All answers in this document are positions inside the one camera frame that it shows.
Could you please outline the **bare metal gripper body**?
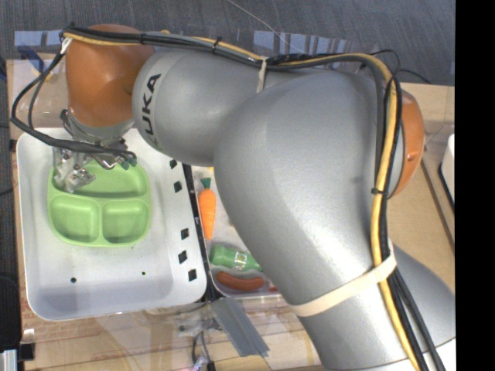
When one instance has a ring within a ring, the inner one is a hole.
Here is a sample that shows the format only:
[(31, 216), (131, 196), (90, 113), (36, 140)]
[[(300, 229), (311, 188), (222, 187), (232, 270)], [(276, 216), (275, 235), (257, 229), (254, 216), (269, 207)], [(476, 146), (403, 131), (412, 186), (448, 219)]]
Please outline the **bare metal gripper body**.
[[(68, 109), (60, 115), (63, 128), (74, 141), (84, 145), (96, 145), (105, 149), (126, 151), (124, 135), (128, 132), (128, 121), (106, 127), (90, 127), (80, 123)], [(58, 189), (74, 193), (89, 185), (96, 178), (87, 166), (96, 162), (100, 167), (110, 170), (122, 162), (110, 152), (70, 151), (68, 148), (53, 148), (54, 182)]]

